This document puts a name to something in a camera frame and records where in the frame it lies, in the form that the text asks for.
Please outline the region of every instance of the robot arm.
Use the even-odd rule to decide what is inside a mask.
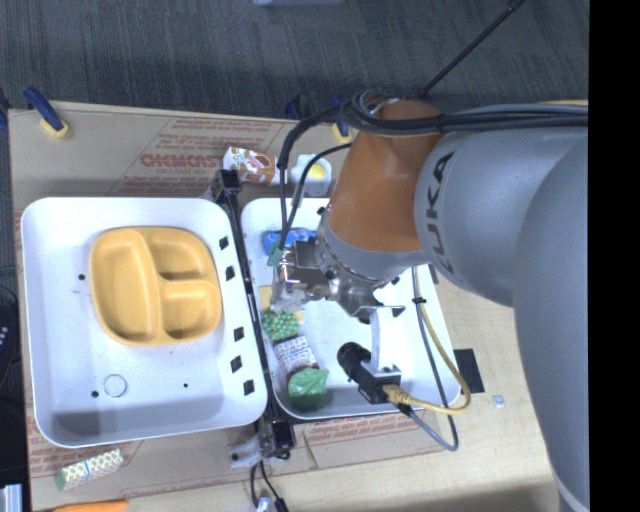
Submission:
[[[398,101],[376,115],[439,114]],[[563,510],[582,511],[590,507],[588,130],[550,124],[406,138],[359,132],[317,239],[294,244],[275,269],[272,306],[328,299],[368,319],[382,306],[375,290],[432,263],[461,288],[513,307]]]

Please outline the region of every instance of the polka dot package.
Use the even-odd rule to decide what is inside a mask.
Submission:
[[[122,455],[120,454],[120,449],[117,448],[65,466],[56,477],[56,485],[61,491],[73,489],[91,480],[115,472],[122,463]]]

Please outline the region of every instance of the black square hole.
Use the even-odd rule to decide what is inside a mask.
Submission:
[[[237,372],[240,368],[242,368],[242,358],[240,356],[234,357],[231,360],[231,373]]]
[[[248,380],[244,383],[244,396],[250,395],[256,390],[253,385],[253,380]]]

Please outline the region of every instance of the sink basin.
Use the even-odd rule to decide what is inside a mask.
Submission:
[[[92,248],[112,230],[124,236],[102,247],[103,261],[125,261],[120,278],[130,281],[120,309],[108,284],[114,275],[96,276],[91,266]],[[203,246],[189,249],[191,236]],[[45,198],[24,211],[22,243],[35,419],[52,443],[75,448],[228,428],[264,412],[251,315],[219,206]]]

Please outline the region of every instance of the table surface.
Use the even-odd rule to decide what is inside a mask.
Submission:
[[[79,110],[74,104],[55,105],[61,110]],[[131,112],[131,109],[110,107],[110,112]],[[136,112],[149,116],[156,114],[153,111]],[[207,119],[231,118],[207,116]],[[273,132],[269,145],[276,151],[286,134],[286,130],[282,130],[283,121],[260,121],[264,122],[268,133]],[[326,149],[329,133],[327,130],[320,137],[317,133],[305,134],[299,141],[299,151],[309,153]],[[16,138],[17,131],[12,129],[12,139]],[[12,152],[16,144],[13,140]],[[46,150],[48,144],[51,148],[60,147],[55,146],[56,142],[46,142],[44,147],[40,146],[40,151]],[[96,174],[100,155],[74,158],[86,160],[86,167],[91,171],[93,166]],[[335,158],[339,163],[341,157]],[[132,164],[125,171],[118,174],[120,185],[131,183],[123,181],[126,179],[139,183],[141,177],[136,173],[142,169]],[[60,179],[28,165],[20,169],[14,167],[12,172],[17,219],[21,210],[39,197],[104,195],[100,191],[105,185],[98,183],[99,176],[88,181],[88,174],[71,173]],[[264,194],[273,197],[276,189],[264,189]],[[443,279],[436,290],[453,348],[473,350],[485,387],[485,392],[473,395],[470,409],[455,417],[460,448],[455,453],[440,451],[271,477],[272,485],[290,510],[546,512],[557,509],[557,491],[523,374],[512,310],[463,291]],[[22,287],[21,298],[24,299]],[[496,397],[502,397],[503,407],[496,406]],[[450,439],[447,419],[439,416],[438,421],[443,436]],[[257,480],[257,489],[268,491],[262,479]],[[38,503],[34,502],[34,509],[37,508]],[[239,481],[131,498],[128,510],[248,512],[254,509],[249,483]]]

